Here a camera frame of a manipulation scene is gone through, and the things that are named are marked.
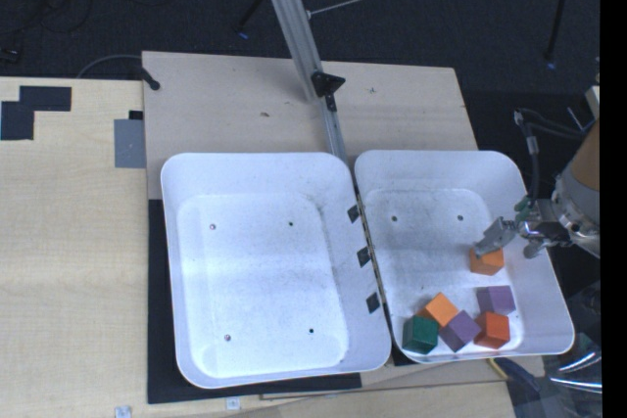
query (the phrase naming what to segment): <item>block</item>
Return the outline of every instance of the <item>block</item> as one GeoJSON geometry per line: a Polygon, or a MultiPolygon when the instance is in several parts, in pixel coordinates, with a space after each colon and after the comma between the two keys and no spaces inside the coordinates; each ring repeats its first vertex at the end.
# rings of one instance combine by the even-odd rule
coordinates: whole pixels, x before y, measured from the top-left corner
{"type": "Polygon", "coordinates": [[[416,315],[432,319],[442,328],[446,326],[453,317],[458,314],[458,308],[451,303],[442,293],[438,293],[431,302],[429,302],[416,315]]]}
{"type": "Polygon", "coordinates": [[[516,310],[510,286],[489,286],[477,291],[477,300],[482,312],[508,315],[516,310]]]}
{"type": "Polygon", "coordinates": [[[403,348],[418,353],[429,353],[438,345],[438,327],[438,323],[433,319],[413,316],[403,326],[403,348]]]}
{"type": "Polygon", "coordinates": [[[495,312],[483,312],[475,322],[481,332],[474,338],[474,343],[481,347],[501,348],[509,341],[509,317],[495,312]]]}
{"type": "Polygon", "coordinates": [[[451,321],[440,329],[440,338],[452,351],[459,351],[481,333],[481,327],[465,310],[460,311],[451,321]]]}
{"type": "Polygon", "coordinates": [[[505,266],[503,248],[477,257],[474,249],[470,250],[470,271],[482,275],[494,275],[505,266]]]}

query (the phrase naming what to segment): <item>red-orange cube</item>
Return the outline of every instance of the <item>red-orange cube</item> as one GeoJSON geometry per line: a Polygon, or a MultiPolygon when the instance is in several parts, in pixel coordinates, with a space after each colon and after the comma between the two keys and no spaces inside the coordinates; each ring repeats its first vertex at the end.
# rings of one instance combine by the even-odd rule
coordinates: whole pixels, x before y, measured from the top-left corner
{"type": "Polygon", "coordinates": [[[474,343],[481,347],[501,348],[509,341],[509,318],[495,312],[483,312],[475,322],[479,324],[479,333],[474,343]]]}
{"type": "Polygon", "coordinates": [[[451,303],[442,293],[438,293],[419,313],[420,317],[426,317],[436,321],[441,328],[446,326],[453,317],[458,314],[458,308],[451,303]]]}
{"type": "Polygon", "coordinates": [[[477,257],[474,249],[470,250],[470,271],[482,275],[494,275],[505,266],[503,248],[477,257]]]}

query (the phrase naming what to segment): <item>white tray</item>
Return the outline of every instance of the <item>white tray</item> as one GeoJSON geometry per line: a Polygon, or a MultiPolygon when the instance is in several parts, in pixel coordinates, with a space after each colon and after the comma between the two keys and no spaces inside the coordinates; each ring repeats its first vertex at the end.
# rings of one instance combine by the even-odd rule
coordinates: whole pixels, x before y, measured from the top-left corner
{"type": "Polygon", "coordinates": [[[494,276],[470,272],[468,251],[498,216],[514,218],[525,195],[516,165],[496,152],[371,151],[358,157],[360,187],[396,345],[403,325],[443,293],[471,317],[479,314],[478,288],[510,285],[517,310],[511,339],[499,350],[470,343],[457,353],[440,341],[426,355],[403,350],[416,362],[563,353],[574,329],[546,253],[523,256],[526,241],[505,246],[505,268],[494,276]]]}
{"type": "Polygon", "coordinates": [[[328,154],[180,154],[162,170],[176,360],[201,388],[362,372],[391,340],[350,171],[328,154]]]}

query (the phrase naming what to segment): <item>green cube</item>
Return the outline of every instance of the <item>green cube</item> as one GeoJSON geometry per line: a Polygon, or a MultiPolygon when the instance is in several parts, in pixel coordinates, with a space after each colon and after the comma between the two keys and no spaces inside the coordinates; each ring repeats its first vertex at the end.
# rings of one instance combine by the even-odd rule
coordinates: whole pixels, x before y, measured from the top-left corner
{"type": "Polygon", "coordinates": [[[403,326],[403,348],[418,353],[429,353],[438,345],[438,323],[415,315],[403,326]]]}

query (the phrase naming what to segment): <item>purple cube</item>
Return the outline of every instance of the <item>purple cube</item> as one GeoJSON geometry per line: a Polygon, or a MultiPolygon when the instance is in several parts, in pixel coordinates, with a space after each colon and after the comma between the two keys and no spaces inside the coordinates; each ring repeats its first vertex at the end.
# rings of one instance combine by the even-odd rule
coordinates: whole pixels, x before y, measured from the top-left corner
{"type": "Polygon", "coordinates": [[[510,286],[489,286],[477,291],[479,308],[483,312],[508,315],[516,310],[510,286]]]}
{"type": "Polygon", "coordinates": [[[472,317],[461,310],[449,323],[440,329],[440,338],[452,351],[458,351],[472,342],[481,333],[481,327],[472,317]]]}

